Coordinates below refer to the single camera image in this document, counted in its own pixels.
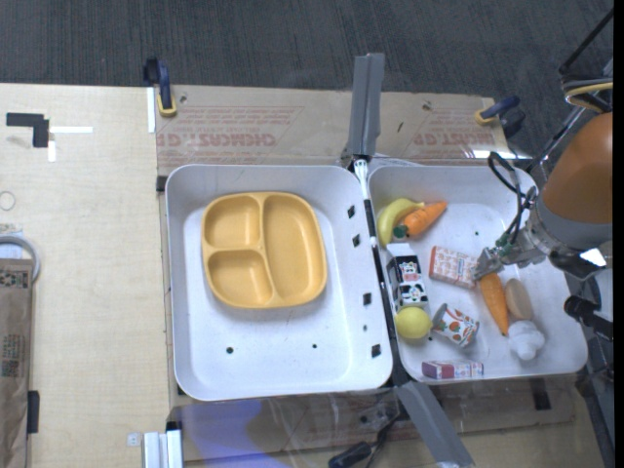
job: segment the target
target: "toy carrot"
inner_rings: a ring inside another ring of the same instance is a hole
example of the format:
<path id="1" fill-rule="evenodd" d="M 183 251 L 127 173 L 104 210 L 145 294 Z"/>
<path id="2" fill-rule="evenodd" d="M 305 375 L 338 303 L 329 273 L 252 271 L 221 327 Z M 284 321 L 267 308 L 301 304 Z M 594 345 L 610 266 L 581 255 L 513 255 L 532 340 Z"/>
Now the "toy carrot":
<path id="1" fill-rule="evenodd" d="M 426 205 L 424 208 L 419 208 L 418 210 L 408 214 L 403 219 L 403 223 L 397 225 L 392 232 L 397 238 L 417 236 L 421 232 L 428 229 L 429 226 L 435 222 L 446 209 L 446 201 Z"/>
<path id="2" fill-rule="evenodd" d="M 502 335 L 507 336 L 509 313 L 507 311 L 507 301 L 505 300 L 505 290 L 498 274 L 496 272 L 486 274 L 479 280 L 479 286 L 489 313 L 494 318 L 494 322 Z"/>

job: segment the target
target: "clamp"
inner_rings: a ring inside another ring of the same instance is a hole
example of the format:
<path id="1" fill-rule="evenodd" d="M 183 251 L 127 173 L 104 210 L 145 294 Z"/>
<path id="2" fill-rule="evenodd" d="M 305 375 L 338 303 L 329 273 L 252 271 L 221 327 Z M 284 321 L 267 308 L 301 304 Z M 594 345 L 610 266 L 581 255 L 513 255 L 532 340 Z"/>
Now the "clamp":
<path id="1" fill-rule="evenodd" d="M 505 138 L 509 139 L 522 127 L 522 123 L 526 117 L 524 112 L 520 109 L 512 111 L 512 109 L 518 107 L 519 104 L 520 99 L 518 97 L 506 97 L 491 107 L 480 109 L 475 112 L 475 121 L 479 125 L 485 126 L 498 118 L 503 128 Z"/>
<path id="2" fill-rule="evenodd" d="M 169 69 L 163 60 L 149 58 L 143 66 L 143 83 L 146 86 L 158 84 L 160 89 L 156 96 L 158 112 L 167 118 L 176 116 L 176 100 L 172 96 L 169 82 Z"/>

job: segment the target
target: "white tape mark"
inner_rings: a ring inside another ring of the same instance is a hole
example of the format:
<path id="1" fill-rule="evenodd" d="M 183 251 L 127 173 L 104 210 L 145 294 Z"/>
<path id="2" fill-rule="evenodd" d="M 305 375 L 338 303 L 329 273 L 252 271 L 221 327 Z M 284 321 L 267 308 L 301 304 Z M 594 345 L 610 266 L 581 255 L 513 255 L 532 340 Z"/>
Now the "white tape mark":
<path id="1" fill-rule="evenodd" d="M 50 138 L 48 139 L 48 161 L 54 163 L 57 160 L 57 142 Z"/>
<path id="2" fill-rule="evenodd" d="M 153 87 L 147 89 L 147 132 L 156 132 L 156 99 Z"/>
<path id="3" fill-rule="evenodd" d="M 51 134 L 92 134 L 93 127 L 50 127 Z"/>

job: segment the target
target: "small box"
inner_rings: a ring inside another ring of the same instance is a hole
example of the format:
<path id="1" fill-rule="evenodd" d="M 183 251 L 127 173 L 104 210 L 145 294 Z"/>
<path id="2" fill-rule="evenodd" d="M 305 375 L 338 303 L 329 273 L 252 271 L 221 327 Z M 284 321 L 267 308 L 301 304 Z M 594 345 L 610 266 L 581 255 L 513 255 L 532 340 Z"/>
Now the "small box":
<path id="1" fill-rule="evenodd" d="M 425 376 L 434 379 L 482 378 L 484 376 L 484 365 L 477 361 L 425 361 L 421 368 Z"/>
<path id="2" fill-rule="evenodd" d="M 386 269 L 397 311 L 407 305 L 422 307 L 429 302 L 417 255 L 393 256 Z"/>
<path id="3" fill-rule="evenodd" d="M 471 269 L 476 265 L 477 259 L 473 256 L 434 246 L 429 262 L 429 277 L 463 288 L 474 288 Z"/>

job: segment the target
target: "metal bracket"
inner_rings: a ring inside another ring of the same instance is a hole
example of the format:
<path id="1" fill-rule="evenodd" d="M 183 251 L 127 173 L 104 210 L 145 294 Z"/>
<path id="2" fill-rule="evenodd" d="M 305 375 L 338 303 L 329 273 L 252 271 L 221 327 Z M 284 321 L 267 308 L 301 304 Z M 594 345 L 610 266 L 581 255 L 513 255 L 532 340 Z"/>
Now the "metal bracket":
<path id="1" fill-rule="evenodd" d="M 396 387 L 395 391 L 438 466 L 475 466 L 449 418 L 425 383 L 411 381 Z"/>
<path id="2" fill-rule="evenodd" d="M 143 434 L 142 468 L 183 468 L 182 432 L 147 432 Z"/>
<path id="3" fill-rule="evenodd" d="M 380 100 L 384 54 L 366 54 L 355 58 L 349 138 L 340 160 L 348 168 L 356 158 L 369 160 L 381 133 Z"/>

